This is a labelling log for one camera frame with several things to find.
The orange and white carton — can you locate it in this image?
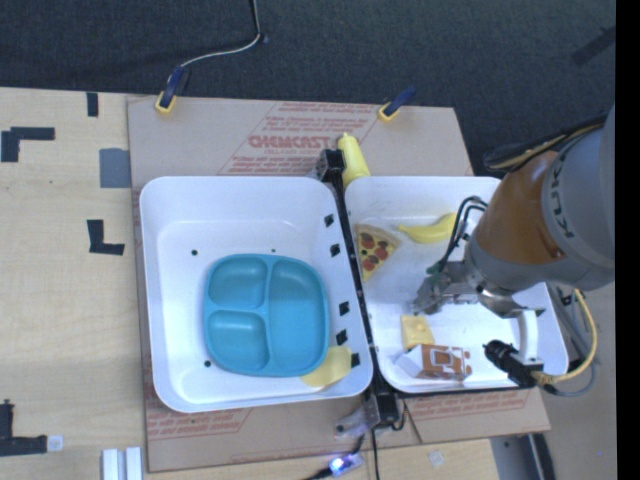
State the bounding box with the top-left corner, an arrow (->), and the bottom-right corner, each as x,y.
393,343 -> 474,384

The brown cardboard board red print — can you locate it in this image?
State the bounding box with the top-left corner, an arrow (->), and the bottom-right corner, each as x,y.
126,95 -> 552,474

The yellow cheese wedge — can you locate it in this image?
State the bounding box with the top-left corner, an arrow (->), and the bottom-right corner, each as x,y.
399,313 -> 437,354

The blue divided plate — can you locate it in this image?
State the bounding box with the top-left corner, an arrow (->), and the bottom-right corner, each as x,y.
202,253 -> 332,379

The yellow mustard bottle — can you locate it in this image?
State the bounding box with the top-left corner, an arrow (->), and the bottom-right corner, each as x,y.
336,132 -> 372,188

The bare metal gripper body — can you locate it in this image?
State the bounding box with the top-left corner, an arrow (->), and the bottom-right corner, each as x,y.
423,260 -> 517,319

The thin black rod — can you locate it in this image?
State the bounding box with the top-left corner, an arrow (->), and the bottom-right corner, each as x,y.
330,165 -> 387,399

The white plastic tray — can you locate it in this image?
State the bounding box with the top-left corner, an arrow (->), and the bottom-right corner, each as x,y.
138,175 -> 376,414
343,175 -> 571,396

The black block with thin wires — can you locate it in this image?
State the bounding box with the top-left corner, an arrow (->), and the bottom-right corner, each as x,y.
318,148 -> 347,183
368,390 -> 402,428

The yellow banana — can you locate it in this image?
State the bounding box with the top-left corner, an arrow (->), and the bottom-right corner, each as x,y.
396,211 -> 459,246

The pale yellow flat chip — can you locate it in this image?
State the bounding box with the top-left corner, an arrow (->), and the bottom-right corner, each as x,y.
299,344 -> 354,389

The black cylinder on white bracket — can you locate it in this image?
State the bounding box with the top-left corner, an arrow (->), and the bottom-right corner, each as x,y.
482,307 -> 547,389

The toy pizza slice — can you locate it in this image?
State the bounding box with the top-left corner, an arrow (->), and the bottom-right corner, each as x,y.
353,223 -> 403,284

